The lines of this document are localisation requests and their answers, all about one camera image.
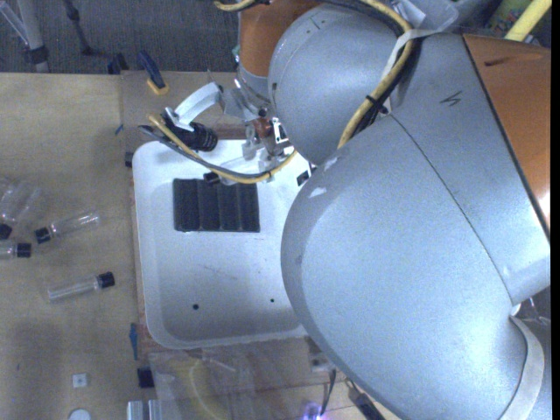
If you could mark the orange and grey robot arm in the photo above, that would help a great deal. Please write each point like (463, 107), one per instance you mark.
(394, 234)

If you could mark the white plastic tray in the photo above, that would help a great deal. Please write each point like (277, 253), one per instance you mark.
(219, 269)

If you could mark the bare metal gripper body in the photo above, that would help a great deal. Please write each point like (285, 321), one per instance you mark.
(262, 127)

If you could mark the black cylinder on white bracket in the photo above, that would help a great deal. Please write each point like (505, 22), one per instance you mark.
(201, 135)

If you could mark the clear bottle with black cap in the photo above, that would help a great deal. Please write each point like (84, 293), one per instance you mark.
(65, 226)
(81, 286)
(17, 250)
(15, 204)

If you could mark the black ribbed block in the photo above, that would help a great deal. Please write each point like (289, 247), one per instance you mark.
(216, 206)

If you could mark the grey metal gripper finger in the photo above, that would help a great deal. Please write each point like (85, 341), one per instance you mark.
(275, 159)
(249, 148)

